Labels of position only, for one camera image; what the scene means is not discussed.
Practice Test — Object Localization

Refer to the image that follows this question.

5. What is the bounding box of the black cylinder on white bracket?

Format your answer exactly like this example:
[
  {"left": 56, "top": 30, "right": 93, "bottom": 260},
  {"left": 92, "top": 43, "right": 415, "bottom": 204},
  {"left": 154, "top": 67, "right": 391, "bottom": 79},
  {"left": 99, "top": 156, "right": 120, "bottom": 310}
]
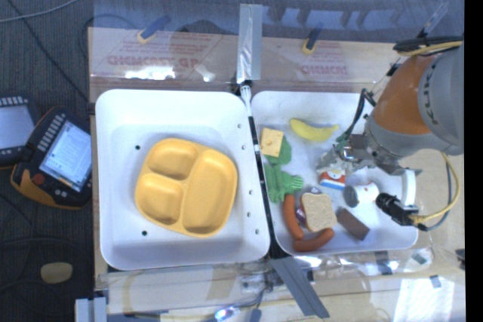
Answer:
[{"left": 375, "top": 167, "right": 420, "bottom": 227}]

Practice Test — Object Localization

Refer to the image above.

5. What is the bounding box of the yellow divided plate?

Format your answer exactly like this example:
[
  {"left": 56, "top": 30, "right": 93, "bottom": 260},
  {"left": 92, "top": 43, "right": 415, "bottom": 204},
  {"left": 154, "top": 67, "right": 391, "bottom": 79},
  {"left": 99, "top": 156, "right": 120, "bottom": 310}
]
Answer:
[{"left": 134, "top": 137, "right": 239, "bottom": 238}]

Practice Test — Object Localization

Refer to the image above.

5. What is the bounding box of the brown chocolate bar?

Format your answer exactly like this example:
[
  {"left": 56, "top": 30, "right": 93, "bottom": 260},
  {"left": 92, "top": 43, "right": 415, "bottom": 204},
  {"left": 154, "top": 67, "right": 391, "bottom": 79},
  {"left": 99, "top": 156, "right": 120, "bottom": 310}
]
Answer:
[{"left": 335, "top": 207, "right": 371, "bottom": 242}]

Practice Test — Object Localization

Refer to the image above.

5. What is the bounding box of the white can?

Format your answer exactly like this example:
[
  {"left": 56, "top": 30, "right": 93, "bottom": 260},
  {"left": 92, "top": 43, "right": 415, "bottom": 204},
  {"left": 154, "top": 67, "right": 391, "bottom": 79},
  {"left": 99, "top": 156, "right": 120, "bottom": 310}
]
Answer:
[{"left": 342, "top": 180, "right": 380, "bottom": 209}]

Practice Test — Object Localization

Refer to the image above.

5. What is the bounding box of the yellow oval object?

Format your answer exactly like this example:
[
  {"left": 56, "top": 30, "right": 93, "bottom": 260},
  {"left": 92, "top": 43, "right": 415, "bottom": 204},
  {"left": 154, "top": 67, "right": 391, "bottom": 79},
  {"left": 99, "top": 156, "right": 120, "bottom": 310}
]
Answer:
[{"left": 40, "top": 261, "right": 74, "bottom": 285}]

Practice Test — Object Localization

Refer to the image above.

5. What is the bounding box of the orange sausage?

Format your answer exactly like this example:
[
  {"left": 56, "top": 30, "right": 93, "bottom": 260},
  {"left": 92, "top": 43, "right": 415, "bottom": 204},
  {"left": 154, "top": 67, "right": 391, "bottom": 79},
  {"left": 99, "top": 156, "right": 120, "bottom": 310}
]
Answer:
[
  {"left": 292, "top": 227, "right": 336, "bottom": 253},
  {"left": 282, "top": 193, "right": 305, "bottom": 241}
]

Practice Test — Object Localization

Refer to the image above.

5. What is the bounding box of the red and white carton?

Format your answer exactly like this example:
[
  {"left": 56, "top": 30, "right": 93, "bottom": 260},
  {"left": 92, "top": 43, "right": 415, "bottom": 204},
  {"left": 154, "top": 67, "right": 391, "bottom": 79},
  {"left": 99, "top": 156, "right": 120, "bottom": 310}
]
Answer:
[{"left": 318, "top": 167, "right": 346, "bottom": 191}]

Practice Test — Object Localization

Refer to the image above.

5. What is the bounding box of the yellow cheese wedge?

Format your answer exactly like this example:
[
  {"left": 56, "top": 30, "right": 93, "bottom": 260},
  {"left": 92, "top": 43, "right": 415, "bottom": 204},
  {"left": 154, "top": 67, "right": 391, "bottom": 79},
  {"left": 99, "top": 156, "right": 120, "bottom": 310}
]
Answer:
[{"left": 259, "top": 127, "right": 285, "bottom": 158}]

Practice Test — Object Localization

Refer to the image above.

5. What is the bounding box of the green toy vegetable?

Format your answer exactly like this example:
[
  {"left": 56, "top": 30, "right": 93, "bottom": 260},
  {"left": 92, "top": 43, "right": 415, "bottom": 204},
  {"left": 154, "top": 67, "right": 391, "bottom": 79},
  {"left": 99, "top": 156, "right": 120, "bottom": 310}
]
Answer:
[{"left": 263, "top": 162, "right": 305, "bottom": 205}]

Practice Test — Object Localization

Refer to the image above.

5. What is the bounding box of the yellow banana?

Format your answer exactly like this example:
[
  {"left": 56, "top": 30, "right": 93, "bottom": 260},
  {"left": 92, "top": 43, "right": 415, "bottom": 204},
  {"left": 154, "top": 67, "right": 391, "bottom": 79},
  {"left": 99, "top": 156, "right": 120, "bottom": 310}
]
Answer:
[{"left": 288, "top": 118, "right": 340, "bottom": 143}]

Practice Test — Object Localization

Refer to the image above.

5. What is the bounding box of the white plastic tray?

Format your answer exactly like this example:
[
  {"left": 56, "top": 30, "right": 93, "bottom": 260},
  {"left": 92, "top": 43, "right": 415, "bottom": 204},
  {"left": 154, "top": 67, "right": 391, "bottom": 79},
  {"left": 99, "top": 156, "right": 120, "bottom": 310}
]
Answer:
[
  {"left": 250, "top": 90, "right": 420, "bottom": 258},
  {"left": 94, "top": 87, "right": 272, "bottom": 272}
]

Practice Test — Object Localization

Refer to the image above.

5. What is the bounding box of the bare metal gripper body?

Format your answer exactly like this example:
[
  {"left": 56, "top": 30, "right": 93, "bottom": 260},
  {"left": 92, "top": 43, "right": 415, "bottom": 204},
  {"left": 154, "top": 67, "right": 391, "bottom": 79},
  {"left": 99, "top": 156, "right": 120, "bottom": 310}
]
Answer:
[{"left": 337, "top": 133, "right": 405, "bottom": 175}]

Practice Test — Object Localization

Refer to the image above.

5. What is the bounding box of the slice of bread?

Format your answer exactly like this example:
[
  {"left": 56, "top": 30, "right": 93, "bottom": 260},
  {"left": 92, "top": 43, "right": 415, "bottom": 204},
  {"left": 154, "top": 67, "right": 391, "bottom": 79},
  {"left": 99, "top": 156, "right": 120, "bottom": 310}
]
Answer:
[{"left": 300, "top": 192, "right": 338, "bottom": 233}]

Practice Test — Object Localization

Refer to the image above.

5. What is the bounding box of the brown cardboard board red print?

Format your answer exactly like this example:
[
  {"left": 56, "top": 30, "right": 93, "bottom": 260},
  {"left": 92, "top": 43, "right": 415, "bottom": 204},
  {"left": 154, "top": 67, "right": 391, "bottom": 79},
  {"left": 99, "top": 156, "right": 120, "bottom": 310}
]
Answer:
[{"left": 87, "top": 26, "right": 466, "bottom": 316}]

